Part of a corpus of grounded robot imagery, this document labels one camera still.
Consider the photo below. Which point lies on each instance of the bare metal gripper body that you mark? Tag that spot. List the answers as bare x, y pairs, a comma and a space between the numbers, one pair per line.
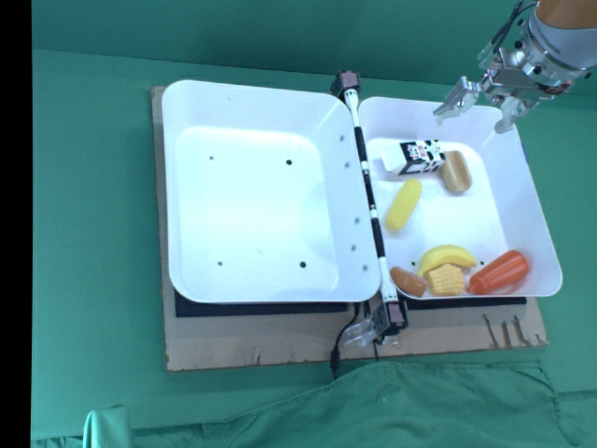
517, 79

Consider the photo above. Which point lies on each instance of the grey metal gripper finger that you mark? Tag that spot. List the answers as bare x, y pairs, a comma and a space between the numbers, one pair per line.
459, 97
512, 112

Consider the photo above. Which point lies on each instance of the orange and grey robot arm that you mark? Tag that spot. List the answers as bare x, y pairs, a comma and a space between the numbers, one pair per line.
564, 3

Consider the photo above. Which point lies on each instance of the white and black milk carton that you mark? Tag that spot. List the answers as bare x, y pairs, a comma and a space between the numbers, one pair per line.
417, 158

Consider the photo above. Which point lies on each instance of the tan toy bread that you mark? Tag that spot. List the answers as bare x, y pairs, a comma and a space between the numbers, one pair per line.
456, 172

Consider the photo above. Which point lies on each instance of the white plastic tray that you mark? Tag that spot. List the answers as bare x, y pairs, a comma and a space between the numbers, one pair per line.
466, 222
252, 203

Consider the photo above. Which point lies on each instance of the yellow toy corn cob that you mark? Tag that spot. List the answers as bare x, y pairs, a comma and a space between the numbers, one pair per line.
404, 205

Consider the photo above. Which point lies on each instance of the thin black and white rod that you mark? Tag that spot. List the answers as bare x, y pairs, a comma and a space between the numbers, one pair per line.
370, 194

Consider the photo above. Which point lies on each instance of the yellow banana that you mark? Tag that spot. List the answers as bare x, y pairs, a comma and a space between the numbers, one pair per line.
445, 255

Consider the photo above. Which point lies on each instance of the orange toy bottle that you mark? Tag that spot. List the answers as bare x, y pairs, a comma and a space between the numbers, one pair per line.
501, 272

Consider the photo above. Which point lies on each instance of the yellow toy french fries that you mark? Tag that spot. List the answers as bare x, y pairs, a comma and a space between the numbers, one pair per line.
446, 280

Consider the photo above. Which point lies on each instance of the brown toy hot dog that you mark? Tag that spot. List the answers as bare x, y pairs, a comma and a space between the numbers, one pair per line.
408, 282

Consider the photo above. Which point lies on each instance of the brown cardboard board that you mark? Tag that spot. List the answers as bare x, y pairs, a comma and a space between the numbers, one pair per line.
261, 336

